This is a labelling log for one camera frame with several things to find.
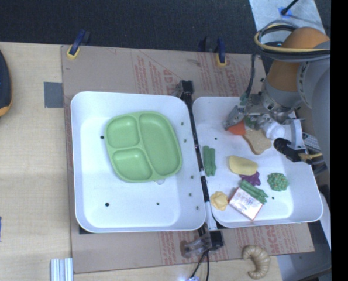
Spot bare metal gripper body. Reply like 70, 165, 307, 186
243, 93, 298, 125

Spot orange carrot with green top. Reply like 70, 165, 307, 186
228, 114, 259, 136

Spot white crumpled plastic item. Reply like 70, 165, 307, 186
264, 121, 286, 141

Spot tan bread slice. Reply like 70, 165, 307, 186
243, 129, 273, 156

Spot thin black and white rod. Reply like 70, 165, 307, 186
181, 91, 218, 231

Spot yellow potato wedge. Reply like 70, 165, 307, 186
226, 155, 259, 176

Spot green asparagus bundle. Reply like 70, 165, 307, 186
202, 145, 218, 177
239, 179, 269, 204

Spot purple grapes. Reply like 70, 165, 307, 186
239, 170, 261, 187

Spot green peas cluster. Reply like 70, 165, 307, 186
267, 172, 289, 192

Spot white plastic tray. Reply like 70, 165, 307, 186
70, 91, 207, 234
192, 96, 324, 229

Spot green divided plate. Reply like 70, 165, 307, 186
104, 111, 183, 183

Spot orange and white packet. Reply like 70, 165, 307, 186
228, 187, 264, 221

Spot yellow pasta piece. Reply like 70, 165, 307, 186
210, 191, 229, 211

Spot brown cardboard board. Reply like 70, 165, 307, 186
61, 45, 315, 274

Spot tan croissant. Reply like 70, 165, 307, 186
242, 245, 271, 280

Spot black cylinder on white bracket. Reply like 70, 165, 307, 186
273, 118, 313, 165

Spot black block with thin wires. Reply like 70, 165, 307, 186
170, 80, 195, 98
180, 229, 224, 258

